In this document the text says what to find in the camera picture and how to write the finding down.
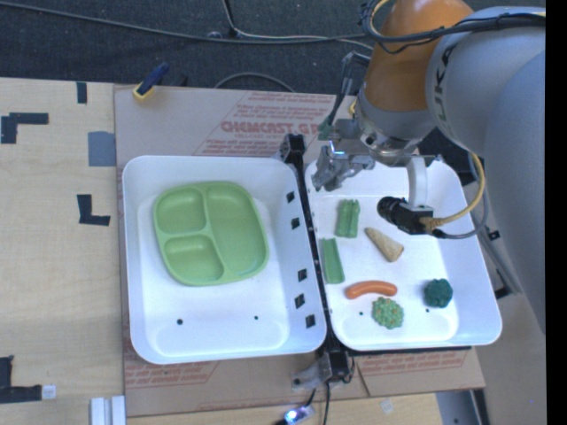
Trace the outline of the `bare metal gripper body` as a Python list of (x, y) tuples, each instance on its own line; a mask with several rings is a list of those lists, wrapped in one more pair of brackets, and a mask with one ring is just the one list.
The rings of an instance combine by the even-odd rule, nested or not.
[(376, 163), (403, 166), (416, 151), (417, 142), (382, 134), (356, 119), (336, 120), (329, 133), (327, 149), (335, 171), (372, 169)]

